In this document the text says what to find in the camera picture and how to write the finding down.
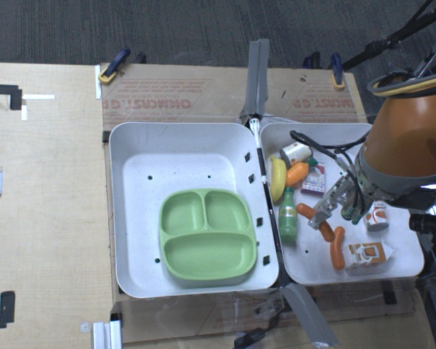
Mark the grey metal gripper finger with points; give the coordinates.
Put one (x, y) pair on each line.
(317, 221)
(322, 206)

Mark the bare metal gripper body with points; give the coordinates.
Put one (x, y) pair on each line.
(343, 191)

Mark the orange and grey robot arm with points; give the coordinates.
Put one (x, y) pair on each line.
(407, 140)

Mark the orange sausage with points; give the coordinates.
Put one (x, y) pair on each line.
(337, 249)
(327, 231)

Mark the pink and white card box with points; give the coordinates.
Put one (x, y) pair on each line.
(314, 184)

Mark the green plastic bottle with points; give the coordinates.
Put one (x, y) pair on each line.
(287, 220)

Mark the orange carrot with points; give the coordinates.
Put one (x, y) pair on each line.
(297, 173)

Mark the orange and white can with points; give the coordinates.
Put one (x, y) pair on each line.
(377, 218)

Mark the yellow banana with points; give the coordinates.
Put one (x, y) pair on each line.
(278, 180)

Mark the white can with yellow label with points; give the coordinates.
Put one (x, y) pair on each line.
(296, 153)

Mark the orange and white carton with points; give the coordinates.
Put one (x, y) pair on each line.
(367, 254)

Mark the white plastic tray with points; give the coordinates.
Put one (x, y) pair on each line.
(403, 253)
(138, 209)

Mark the green divided plate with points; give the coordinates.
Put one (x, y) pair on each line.
(207, 245)

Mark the brown cardboard board red print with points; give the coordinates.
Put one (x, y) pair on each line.
(203, 96)

